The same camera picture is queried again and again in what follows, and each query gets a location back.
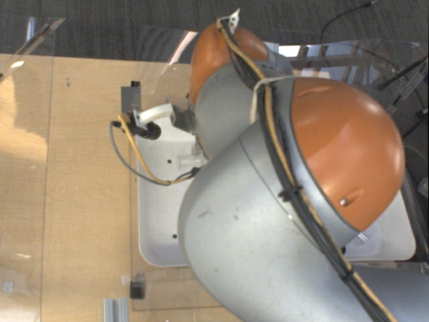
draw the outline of transparent acrylic panel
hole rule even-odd
[[[54,31],[0,16],[0,321],[39,321]],[[7,39],[19,31],[20,39]]]
[[[198,34],[191,31],[141,26],[139,37],[140,45],[136,57],[141,59],[141,62],[135,69],[133,80],[141,83],[142,109],[155,107],[167,100],[187,108],[190,62]],[[290,59],[296,76],[331,78],[357,85],[386,109],[406,89],[416,72],[420,71],[419,82],[423,79],[424,63],[407,73],[406,78],[395,80],[382,89],[380,85],[428,53],[427,44],[384,40],[352,40],[324,45],[295,46],[270,42],[267,46]],[[417,98],[417,94],[413,94],[409,96],[407,103],[417,104],[418,108],[421,107],[419,99],[420,96]],[[135,167],[133,153],[130,153],[130,158]],[[134,178],[131,180],[131,197],[132,276],[137,278],[139,272],[143,271],[146,284],[145,298],[133,300],[133,308],[136,311],[159,311],[218,307],[219,304],[198,283],[189,268],[155,267],[142,258],[139,251],[137,183]],[[178,215],[178,210],[174,208],[171,213]]]

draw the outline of gray carpet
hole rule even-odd
[[[57,55],[138,60],[144,25],[200,31],[216,16],[240,7],[241,25],[264,40],[309,44],[318,42],[328,20],[366,1],[0,0],[0,13],[65,17],[57,33]],[[13,42],[13,20],[3,21],[2,30],[7,32],[1,37]],[[427,42],[428,0],[381,0],[335,21],[324,35],[325,42],[356,38]]]

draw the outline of white cable strap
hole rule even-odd
[[[283,80],[284,78],[287,78],[287,77],[289,76],[283,75],[283,76],[274,76],[271,78],[263,78],[256,83],[256,85],[253,88],[252,105],[250,106],[250,116],[249,116],[250,124],[253,124],[257,121],[257,90],[260,88],[260,86],[265,85],[267,83],[274,83],[276,81]]]

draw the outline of orange cap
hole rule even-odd
[[[265,44],[250,31],[239,26],[234,32],[234,38],[242,51],[252,59],[267,61]],[[189,90],[192,103],[196,103],[201,87],[209,76],[230,62],[225,39],[213,23],[201,33],[192,55]]]
[[[356,229],[367,229],[402,185],[405,156],[395,123],[374,99],[345,83],[297,78],[297,143],[317,183]]]

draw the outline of wooden surface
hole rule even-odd
[[[158,281],[146,301],[134,309],[130,301],[131,322],[238,321],[221,307],[206,308],[217,302],[189,269],[141,259],[134,178],[109,143],[121,86],[141,81],[144,107],[170,93],[184,104],[188,67],[54,58],[51,96],[46,65],[32,56],[17,70],[19,99],[12,80],[0,86],[0,281],[12,278],[16,288],[15,296],[0,293],[0,321],[102,321],[103,299],[128,297],[121,281],[141,269]],[[129,154],[120,136],[119,149]]]

